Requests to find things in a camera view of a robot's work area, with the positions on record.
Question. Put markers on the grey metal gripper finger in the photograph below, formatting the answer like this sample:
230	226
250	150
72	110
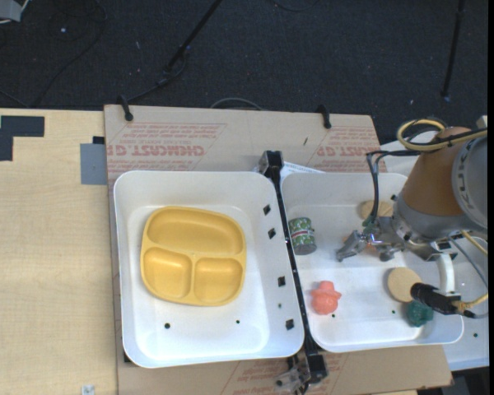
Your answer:
391	252
352	246

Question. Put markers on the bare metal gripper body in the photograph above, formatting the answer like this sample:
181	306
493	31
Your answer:
393	230

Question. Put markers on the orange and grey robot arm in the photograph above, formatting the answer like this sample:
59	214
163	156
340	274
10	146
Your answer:
432	183

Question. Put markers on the beige round biscuit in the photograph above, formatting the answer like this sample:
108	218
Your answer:
401	282

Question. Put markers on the green patterned can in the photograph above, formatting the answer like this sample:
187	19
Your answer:
301	235

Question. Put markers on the orange toy figure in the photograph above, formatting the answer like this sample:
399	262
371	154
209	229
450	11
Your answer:
325	298

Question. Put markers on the thin black rod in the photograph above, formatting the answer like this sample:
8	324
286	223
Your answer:
290	253

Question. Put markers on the green broccoli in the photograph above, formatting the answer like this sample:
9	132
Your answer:
418	315

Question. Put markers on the white plastic tray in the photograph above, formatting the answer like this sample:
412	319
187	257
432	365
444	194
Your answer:
214	335
362	327

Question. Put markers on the white printed paper sheet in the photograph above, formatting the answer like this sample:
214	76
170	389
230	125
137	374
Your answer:
302	168

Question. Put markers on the brown cardboard board red print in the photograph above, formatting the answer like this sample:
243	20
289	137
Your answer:
239	138

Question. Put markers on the yellow divided plate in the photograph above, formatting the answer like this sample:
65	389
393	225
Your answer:
189	253

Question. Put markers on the black cylinder on white bracket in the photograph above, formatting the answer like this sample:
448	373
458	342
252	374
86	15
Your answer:
433	296

